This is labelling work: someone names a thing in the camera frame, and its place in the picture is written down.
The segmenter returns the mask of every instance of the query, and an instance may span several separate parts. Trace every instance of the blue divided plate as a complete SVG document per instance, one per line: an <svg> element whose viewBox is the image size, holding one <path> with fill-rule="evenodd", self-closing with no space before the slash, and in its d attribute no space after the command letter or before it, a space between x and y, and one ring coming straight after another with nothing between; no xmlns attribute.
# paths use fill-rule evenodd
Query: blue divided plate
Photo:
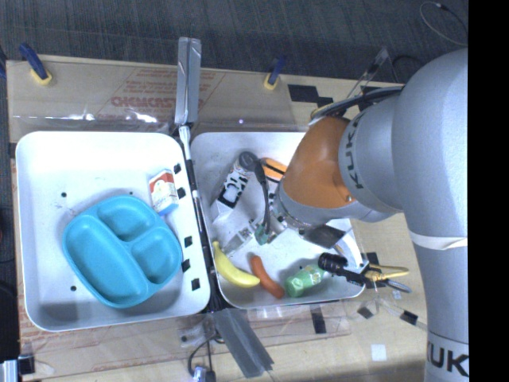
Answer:
<svg viewBox="0 0 509 382"><path fill-rule="evenodd" d="M144 302L179 271L182 249L144 201L120 195L90 207L65 228L67 261L90 292L115 308Z"/></svg>

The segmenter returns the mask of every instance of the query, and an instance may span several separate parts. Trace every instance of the toy banana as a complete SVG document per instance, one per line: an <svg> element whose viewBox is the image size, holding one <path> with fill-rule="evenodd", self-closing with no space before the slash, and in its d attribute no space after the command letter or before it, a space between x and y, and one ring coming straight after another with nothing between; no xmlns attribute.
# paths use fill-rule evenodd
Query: toy banana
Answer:
<svg viewBox="0 0 509 382"><path fill-rule="evenodd" d="M260 283L260 279L251 273L238 269L221 251L220 243L217 240L212 242L214 247L214 261L216 269L228 282L239 287L254 287Z"/></svg>

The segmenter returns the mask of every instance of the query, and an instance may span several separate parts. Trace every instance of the orange object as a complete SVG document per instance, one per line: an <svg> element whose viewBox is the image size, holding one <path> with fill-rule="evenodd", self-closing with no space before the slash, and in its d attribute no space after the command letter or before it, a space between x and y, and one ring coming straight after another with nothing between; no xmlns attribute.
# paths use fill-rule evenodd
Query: orange object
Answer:
<svg viewBox="0 0 509 382"><path fill-rule="evenodd" d="M268 179L279 182L286 172L286 166L272 158L262 158L263 171Z"/></svg>
<svg viewBox="0 0 509 382"><path fill-rule="evenodd" d="M340 208L354 201L341 177L338 149L347 119L326 117L313 124L288 165L283 188L299 204Z"/></svg>
<svg viewBox="0 0 509 382"><path fill-rule="evenodd" d="M260 256L254 255L249 263L251 264L251 271L253 275L260 279L260 284L262 287L271 293L275 298L283 298L285 295L285 289L277 284L273 279L265 271L265 267L263 266L262 258Z"/></svg>

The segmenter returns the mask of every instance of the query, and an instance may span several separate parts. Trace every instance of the green bottle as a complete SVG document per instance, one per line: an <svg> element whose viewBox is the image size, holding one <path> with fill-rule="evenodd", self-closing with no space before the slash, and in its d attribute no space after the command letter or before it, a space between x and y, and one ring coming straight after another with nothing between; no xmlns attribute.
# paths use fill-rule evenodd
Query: green bottle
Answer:
<svg viewBox="0 0 509 382"><path fill-rule="evenodd" d="M290 297L301 297L305 290L320 283L328 272L320 269L316 264L303 267L295 275L285 281L286 293Z"/></svg>

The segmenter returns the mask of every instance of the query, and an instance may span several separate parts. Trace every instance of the blue clamp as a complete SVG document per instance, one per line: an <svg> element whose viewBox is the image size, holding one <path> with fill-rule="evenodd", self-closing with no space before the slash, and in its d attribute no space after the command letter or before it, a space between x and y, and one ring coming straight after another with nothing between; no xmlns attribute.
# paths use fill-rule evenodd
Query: blue clamp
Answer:
<svg viewBox="0 0 509 382"><path fill-rule="evenodd" d="M276 85L279 81L279 74L285 66L285 63L286 57L284 55L281 55L277 60L273 61L272 65L270 66L270 71L263 81L263 86L265 88L270 89L271 91L276 88Z"/></svg>
<svg viewBox="0 0 509 382"><path fill-rule="evenodd" d="M45 69L45 66L42 64L41 60L37 53L28 45L26 42L23 42L19 46L19 51L23 58L25 58L32 69L30 73L35 78L36 82L41 85L47 85L52 79L51 74Z"/></svg>
<svg viewBox="0 0 509 382"><path fill-rule="evenodd" d="M0 78L3 78L4 80L7 79L7 55L3 52L2 47L0 46Z"/></svg>

